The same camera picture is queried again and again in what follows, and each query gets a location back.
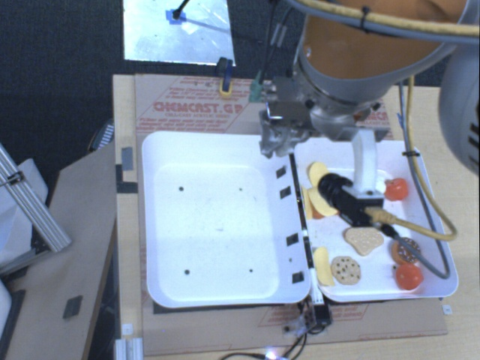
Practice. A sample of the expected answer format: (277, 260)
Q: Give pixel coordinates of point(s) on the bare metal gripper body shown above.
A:
(288, 113)

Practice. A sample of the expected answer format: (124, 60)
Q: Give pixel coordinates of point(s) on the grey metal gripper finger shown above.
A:
(288, 141)
(269, 143)

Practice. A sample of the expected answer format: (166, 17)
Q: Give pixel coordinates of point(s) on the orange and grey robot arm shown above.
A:
(367, 43)

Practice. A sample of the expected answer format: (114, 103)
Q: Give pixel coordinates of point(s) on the yellow potato chip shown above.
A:
(321, 203)
(323, 267)
(307, 203)
(316, 171)

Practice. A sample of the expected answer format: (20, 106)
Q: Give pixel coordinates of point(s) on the brown cardboard board red print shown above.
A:
(195, 111)

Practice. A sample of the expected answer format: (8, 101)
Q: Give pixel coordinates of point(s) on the thin black and white rod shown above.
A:
(304, 227)

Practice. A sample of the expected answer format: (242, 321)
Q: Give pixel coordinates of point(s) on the white plastic tray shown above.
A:
(213, 231)
(375, 279)

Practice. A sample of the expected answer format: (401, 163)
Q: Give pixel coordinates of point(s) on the red tomato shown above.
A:
(396, 189)
(409, 276)

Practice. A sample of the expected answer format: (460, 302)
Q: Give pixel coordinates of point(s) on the beige bread slice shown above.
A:
(363, 240)

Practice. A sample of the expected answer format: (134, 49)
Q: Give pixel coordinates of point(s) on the beige chocolate chip biscuit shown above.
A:
(345, 270)

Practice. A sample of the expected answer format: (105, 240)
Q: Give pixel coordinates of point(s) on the brown sprinkled doughnut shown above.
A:
(406, 252)

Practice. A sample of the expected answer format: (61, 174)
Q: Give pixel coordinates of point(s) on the black cylinder on white bracket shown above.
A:
(365, 163)

